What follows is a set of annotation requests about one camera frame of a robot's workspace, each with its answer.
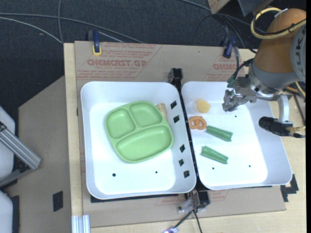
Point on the thin black rod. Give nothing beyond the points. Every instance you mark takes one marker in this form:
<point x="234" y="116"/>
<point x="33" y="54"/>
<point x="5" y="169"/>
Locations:
<point x="187" y="120"/>

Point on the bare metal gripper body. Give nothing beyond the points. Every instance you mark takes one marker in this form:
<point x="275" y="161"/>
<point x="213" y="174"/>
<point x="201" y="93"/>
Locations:
<point x="247" y="91"/>

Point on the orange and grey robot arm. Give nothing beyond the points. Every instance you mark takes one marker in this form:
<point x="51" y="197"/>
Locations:
<point x="274" y="52"/>

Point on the yellow potato chip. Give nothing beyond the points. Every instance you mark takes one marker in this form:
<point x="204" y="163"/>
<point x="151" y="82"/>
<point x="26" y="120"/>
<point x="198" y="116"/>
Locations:
<point x="203" y="105"/>

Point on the black cylinder on white bracket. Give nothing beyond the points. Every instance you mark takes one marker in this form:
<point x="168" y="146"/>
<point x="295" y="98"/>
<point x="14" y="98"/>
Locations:
<point x="275" y="122"/>

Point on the green divided plate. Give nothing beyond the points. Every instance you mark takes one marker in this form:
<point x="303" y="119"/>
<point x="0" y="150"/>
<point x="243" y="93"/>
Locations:
<point x="138" y="132"/>

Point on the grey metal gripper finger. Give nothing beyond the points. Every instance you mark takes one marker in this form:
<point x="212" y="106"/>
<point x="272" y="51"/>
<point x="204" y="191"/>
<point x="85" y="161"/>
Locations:
<point x="227" y="101"/>
<point x="235" y="104"/>

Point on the white plastic tray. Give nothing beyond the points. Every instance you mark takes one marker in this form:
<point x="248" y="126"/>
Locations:
<point x="243" y="154"/>
<point x="136" y="178"/>

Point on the beige bread slice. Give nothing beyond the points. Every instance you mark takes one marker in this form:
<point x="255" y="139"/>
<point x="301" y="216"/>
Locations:
<point x="163" y="108"/>

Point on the orange pretzel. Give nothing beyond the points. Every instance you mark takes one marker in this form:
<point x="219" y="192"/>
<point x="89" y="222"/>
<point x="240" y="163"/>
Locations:
<point x="197" y="123"/>

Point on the green celery stick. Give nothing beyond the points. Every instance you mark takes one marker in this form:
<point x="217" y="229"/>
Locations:
<point x="218" y="132"/>
<point x="213" y="154"/>

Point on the brown cardboard board red print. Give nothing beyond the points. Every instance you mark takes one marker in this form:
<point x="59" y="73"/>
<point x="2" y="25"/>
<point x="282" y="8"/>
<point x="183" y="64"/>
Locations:
<point x="121" y="62"/>

